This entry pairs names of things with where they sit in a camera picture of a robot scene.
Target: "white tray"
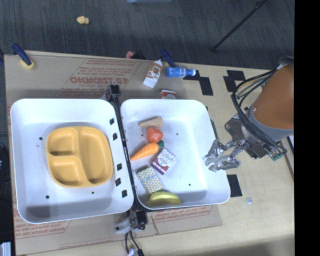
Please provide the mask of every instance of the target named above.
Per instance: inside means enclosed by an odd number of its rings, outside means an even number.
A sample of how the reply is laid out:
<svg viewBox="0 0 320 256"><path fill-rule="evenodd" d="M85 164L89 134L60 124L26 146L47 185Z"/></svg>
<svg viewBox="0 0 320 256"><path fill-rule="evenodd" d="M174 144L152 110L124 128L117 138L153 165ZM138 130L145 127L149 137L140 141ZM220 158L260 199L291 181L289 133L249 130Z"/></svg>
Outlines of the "white tray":
<svg viewBox="0 0 320 256"><path fill-rule="evenodd" d="M69 126L91 126L106 135L114 167L109 181L93 187L67 188L52 179L46 157L47 137L53 130ZM25 221L39 224L123 213L133 205L116 113L107 101L21 99L11 107L11 129L17 209Z"/></svg>
<svg viewBox="0 0 320 256"><path fill-rule="evenodd" d="M129 99L120 108L129 154L146 144L146 129L139 122L163 118L164 147L176 156L164 175L157 173L163 189L178 195L181 205L146 205L149 195L136 171L150 164L155 155L131 161L134 184L140 203L150 210L222 204L230 197L230 186L224 170L210 171L203 157L215 140L206 107L188 99Z"/></svg>

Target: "plastic banana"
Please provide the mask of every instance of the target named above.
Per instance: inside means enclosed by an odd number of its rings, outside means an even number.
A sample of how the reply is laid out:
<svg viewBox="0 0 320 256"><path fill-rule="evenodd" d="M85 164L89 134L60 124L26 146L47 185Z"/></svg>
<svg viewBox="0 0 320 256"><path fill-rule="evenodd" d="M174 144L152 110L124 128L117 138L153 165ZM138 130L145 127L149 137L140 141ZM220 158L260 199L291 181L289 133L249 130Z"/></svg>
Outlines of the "plastic banana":
<svg viewBox="0 0 320 256"><path fill-rule="evenodd" d="M146 204L149 206L159 206L165 204L180 205L181 199L176 194L168 191L156 191L150 195L150 198Z"/></svg>

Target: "black metal bracket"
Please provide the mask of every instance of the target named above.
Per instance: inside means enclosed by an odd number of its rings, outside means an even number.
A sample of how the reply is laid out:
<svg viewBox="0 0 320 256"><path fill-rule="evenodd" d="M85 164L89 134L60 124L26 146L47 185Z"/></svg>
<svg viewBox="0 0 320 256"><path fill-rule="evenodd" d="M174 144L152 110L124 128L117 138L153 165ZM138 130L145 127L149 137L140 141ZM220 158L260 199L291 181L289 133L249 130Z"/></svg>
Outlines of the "black metal bracket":
<svg viewBox="0 0 320 256"><path fill-rule="evenodd" d="M111 84L105 93L105 97L108 102L110 102L115 110L116 119L119 126L119 131L121 135L122 146L124 150L126 165L128 167L129 178L131 182L131 188L133 191L133 205L131 209L128 211L128 221L126 223L122 223L123 225L129 225L130 229L144 229L145 225L148 223L148 217L143 209L142 205L139 203L137 192L135 188L134 177L132 174L131 164L130 164L130 156L127 147L125 130L122 123L122 117L120 113L120 103L119 97L121 95L120 87L117 84Z"/></svg>

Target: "blue clamp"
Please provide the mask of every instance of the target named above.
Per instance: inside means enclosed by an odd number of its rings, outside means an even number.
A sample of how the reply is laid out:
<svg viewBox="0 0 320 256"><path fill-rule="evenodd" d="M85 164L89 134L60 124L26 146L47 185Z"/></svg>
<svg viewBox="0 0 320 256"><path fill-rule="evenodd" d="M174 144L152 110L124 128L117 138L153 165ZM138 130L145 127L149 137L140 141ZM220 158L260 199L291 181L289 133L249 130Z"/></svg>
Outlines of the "blue clamp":
<svg viewBox="0 0 320 256"><path fill-rule="evenodd" d="M168 64L170 65L170 67L174 67L175 66L175 62L174 59L171 57L170 53L166 50L166 49L162 49L160 51L160 54L162 56L162 58L168 62Z"/></svg>
<svg viewBox="0 0 320 256"><path fill-rule="evenodd" d="M22 49L22 47L19 44L17 44L16 42L13 43L12 49L14 50L14 52L16 52L20 56L21 58L20 62L23 66L25 66L27 69L33 68L35 63L28 57L25 50Z"/></svg>

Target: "cardboard sheet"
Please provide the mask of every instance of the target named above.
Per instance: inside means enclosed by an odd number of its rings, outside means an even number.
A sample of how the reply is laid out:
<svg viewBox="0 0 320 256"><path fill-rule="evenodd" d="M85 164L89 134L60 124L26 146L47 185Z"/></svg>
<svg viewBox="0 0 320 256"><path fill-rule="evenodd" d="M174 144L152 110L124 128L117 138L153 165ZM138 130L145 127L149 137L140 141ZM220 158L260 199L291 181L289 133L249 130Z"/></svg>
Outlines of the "cardboard sheet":
<svg viewBox="0 0 320 256"><path fill-rule="evenodd" d="M163 89L175 91L178 99L186 92L181 79L168 80L161 76L156 87L143 85L151 62L26 51L34 61L33 69L20 64L17 55L5 56L8 131L11 145L10 107L23 98L82 98L98 99L108 85L120 85L122 102L129 98L160 99ZM11 178L15 173L11 168ZM16 188L12 183L14 234L17 255L25 255L124 240L125 234L115 234L114 223L123 221L126 213L31 224L17 210ZM148 212L145 230L135 237L148 237L193 229L221 226L217 205Z"/></svg>

